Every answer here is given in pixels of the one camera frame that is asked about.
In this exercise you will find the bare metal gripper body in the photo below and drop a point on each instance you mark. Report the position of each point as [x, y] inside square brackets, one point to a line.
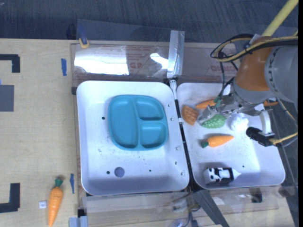
[239, 106]

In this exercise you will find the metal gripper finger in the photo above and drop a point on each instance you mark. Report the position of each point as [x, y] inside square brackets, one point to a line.
[226, 114]
[206, 114]

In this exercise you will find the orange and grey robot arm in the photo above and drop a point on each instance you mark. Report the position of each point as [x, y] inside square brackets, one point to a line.
[260, 70]

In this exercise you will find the orange toy carrot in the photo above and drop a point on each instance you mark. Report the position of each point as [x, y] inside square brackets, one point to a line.
[205, 103]
[219, 141]
[55, 200]

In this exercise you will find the green toy grapes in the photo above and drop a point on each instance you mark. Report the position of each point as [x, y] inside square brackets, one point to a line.
[214, 122]

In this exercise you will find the white toy garlic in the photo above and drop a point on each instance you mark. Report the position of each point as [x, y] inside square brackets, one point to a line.
[239, 123]

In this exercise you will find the orange toy waffle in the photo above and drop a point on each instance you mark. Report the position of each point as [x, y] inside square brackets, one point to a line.
[189, 115]

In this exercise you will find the white plastic tray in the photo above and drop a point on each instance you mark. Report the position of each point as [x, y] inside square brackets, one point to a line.
[236, 157]
[94, 131]

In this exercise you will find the black and white milk carton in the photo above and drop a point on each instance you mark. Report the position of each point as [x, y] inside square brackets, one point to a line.
[219, 176]

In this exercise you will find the blue divided plate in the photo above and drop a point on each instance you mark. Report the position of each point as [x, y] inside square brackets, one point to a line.
[125, 122]

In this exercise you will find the small white square tag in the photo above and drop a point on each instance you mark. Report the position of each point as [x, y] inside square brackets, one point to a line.
[42, 204]

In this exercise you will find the black cylinder on white bracket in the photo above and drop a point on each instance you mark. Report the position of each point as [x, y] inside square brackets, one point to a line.
[256, 134]

